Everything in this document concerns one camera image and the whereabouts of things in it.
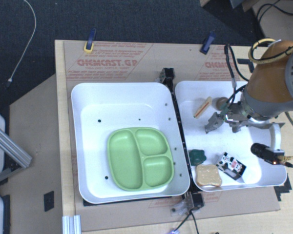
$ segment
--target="blue clamp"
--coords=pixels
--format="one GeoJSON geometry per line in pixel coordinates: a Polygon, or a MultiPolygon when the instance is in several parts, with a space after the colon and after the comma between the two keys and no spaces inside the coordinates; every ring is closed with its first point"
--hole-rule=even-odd
{"type": "Polygon", "coordinates": [[[207,39],[204,39],[204,43],[200,49],[200,52],[206,55],[207,52],[209,51],[209,46],[215,40],[215,38],[216,38],[216,34],[213,31],[210,32],[209,37],[207,39]]]}
{"type": "Polygon", "coordinates": [[[94,40],[97,35],[97,30],[95,28],[91,29],[88,41],[84,45],[84,51],[87,54],[91,54],[94,46],[94,40]]]}

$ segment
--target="brown cylinder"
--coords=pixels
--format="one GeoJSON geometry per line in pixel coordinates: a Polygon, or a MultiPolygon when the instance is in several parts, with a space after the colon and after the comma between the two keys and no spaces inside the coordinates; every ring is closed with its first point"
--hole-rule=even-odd
{"type": "MultiPolygon", "coordinates": [[[[283,40],[272,44],[262,58],[273,57],[293,46],[293,41],[283,40]]],[[[259,101],[283,103],[292,101],[285,81],[285,67],[290,56],[266,64],[258,64],[247,84],[249,95],[259,101]]]]}

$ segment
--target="beige sponge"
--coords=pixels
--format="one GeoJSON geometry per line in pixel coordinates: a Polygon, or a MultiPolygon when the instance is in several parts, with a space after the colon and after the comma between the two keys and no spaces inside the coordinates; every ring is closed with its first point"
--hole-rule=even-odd
{"type": "Polygon", "coordinates": [[[221,186],[222,180],[216,165],[198,165],[195,168],[196,183],[200,186],[221,186]]]}

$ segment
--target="white cable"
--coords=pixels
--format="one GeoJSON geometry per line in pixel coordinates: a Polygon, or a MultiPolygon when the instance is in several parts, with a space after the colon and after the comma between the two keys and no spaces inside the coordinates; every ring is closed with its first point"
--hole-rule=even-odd
{"type": "Polygon", "coordinates": [[[35,34],[36,27],[37,27],[36,14],[35,14],[35,11],[34,11],[33,7],[30,5],[30,3],[29,3],[27,0],[23,0],[23,1],[26,2],[26,3],[28,4],[28,6],[30,7],[31,11],[33,12],[34,20],[35,20],[35,27],[34,27],[34,31],[33,31],[32,35],[31,35],[31,37],[30,37],[30,39],[29,39],[29,41],[28,41],[28,43],[27,43],[27,45],[26,45],[26,47],[25,47],[25,49],[24,49],[24,51],[23,51],[23,53],[22,53],[22,55],[21,55],[21,58],[20,58],[19,62],[16,64],[16,66],[15,66],[15,68],[14,68],[14,70],[13,70],[13,73],[12,73],[11,77],[8,79],[8,82],[7,82],[7,84],[6,84],[7,87],[10,86],[10,84],[11,84],[11,82],[12,82],[12,78],[13,78],[13,76],[14,76],[14,74],[15,74],[17,68],[19,67],[19,64],[21,63],[21,60],[23,59],[23,57],[24,57],[24,55],[25,55],[25,53],[26,53],[26,50],[27,50],[27,48],[28,48],[28,46],[29,46],[29,44],[30,44],[30,42],[31,42],[31,40],[32,40],[32,38],[33,38],[33,36],[34,36],[34,34],[35,34]]]}

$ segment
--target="green divided plate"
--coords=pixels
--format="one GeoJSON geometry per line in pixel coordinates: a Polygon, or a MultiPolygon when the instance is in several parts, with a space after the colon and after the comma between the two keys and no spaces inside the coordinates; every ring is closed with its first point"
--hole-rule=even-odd
{"type": "Polygon", "coordinates": [[[107,155],[115,183],[126,191],[158,188],[174,175],[167,139],[155,128],[123,128],[111,133],[107,155]]]}

